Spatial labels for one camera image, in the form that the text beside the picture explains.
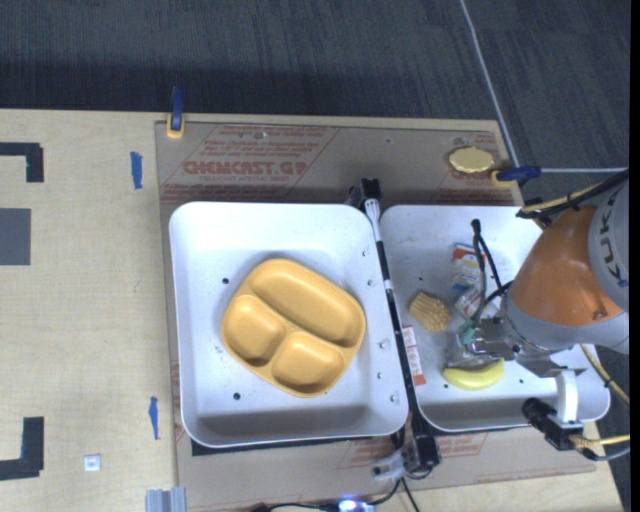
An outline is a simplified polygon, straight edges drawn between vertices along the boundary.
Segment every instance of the gray square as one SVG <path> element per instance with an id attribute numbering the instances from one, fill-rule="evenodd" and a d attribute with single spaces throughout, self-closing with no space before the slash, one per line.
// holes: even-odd
<path id="1" fill-rule="evenodd" d="M 0 208 L 0 265 L 31 265 L 31 210 Z"/>

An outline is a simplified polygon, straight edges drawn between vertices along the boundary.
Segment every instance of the white square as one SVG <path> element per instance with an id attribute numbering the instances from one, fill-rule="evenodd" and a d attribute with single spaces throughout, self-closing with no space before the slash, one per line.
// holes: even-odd
<path id="1" fill-rule="evenodd" d="M 102 462 L 100 455 L 85 455 L 84 456 L 84 470 L 85 471 L 100 471 L 102 468 Z"/>

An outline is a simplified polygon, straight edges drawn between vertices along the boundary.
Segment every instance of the blue tape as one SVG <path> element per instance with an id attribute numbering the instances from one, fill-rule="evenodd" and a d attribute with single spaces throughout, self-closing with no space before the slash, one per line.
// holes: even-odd
<path id="1" fill-rule="evenodd" d="M 131 155 L 131 176 L 133 176 L 133 186 L 137 189 L 142 188 L 142 155 L 132 151 Z"/>
<path id="2" fill-rule="evenodd" d="M 155 396 L 151 397 L 151 403 L 149 404 L 149 418 L 151 418 L 151 426 L 153 427 L 153 438 L 158 440 L 158 399 Z"/>

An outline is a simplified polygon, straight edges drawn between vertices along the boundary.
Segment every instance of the yellow divided plate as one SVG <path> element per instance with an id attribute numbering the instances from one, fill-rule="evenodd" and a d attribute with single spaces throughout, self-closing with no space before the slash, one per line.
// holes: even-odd
<path id="1" fill-rule="evenodd" d="M 222 319 L 222 342 L 241 364 L 300 397 L 331 389 L 366 330 L 362 307 L 316 272 L 286 259 L 254 268 Z"/>

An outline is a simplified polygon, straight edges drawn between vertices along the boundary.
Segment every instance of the wooden table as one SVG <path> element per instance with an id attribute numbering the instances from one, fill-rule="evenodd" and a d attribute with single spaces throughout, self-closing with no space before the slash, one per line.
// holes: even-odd
<path id="1" fill-rule="evenodd" d="M 0 481 L 1 510 L 143 510 L 147 489 L 177 485 L 153 129 L 164 118 L 0 111 L 0 142 L 45 152 L 44 183 L 26 183 L 24 158 L 0 157 L 0 207 L 31 209 L 30 265 L 0 265 L 0 459 L 19 458 L 23 418 L 45 418 L 44 471 Z M 131 152 L 143 158 L 141 189 Z M 101 471 L 85 471 L 90 454 L 101 455 Z M 622 509 L 607 464 L 415 496 L 425 511 Z M 410 505 L 398 495 L 380 509 Z"/>

